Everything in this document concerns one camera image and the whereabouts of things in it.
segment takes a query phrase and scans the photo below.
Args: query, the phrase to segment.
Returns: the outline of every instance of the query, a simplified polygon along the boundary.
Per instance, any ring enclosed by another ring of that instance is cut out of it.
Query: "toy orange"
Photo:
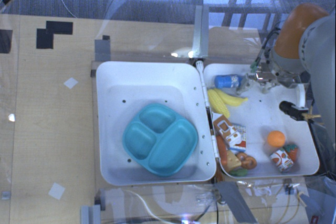
[[[281,131],[271,131],[267,136],[267,143],[273,147],[282,147],[286,137]]]

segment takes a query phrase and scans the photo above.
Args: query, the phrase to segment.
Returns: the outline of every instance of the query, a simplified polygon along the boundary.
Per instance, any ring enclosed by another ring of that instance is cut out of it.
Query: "blue plate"
[[[158,176],[177,173],[194,151],[197,130],[187,119],[161,104],[144,107],[124,131],[126,152]]]

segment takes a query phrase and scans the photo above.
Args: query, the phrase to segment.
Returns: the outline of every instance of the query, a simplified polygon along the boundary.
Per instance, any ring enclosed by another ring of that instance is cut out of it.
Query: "toy banana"
[[[220,89],[214,89],[214,91],[219,95],[221,100],[227,105],[240,106],[243,102],[248,100],[248,98],[241,98],[229,95]]]
[[[214,89],[208,90],[208,97],[209,102],[216,113],[222,114],[227,118],[230,117],[229,110]]]

